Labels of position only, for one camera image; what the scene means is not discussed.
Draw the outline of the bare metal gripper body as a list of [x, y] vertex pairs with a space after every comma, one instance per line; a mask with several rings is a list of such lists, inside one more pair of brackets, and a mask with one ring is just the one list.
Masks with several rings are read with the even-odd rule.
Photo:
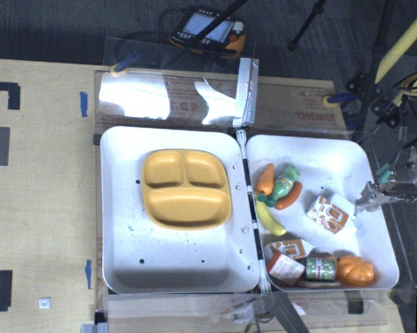
[[378, 189], [390, 201], [417, 200], [417, 147], [403, 147], [378, 171]]

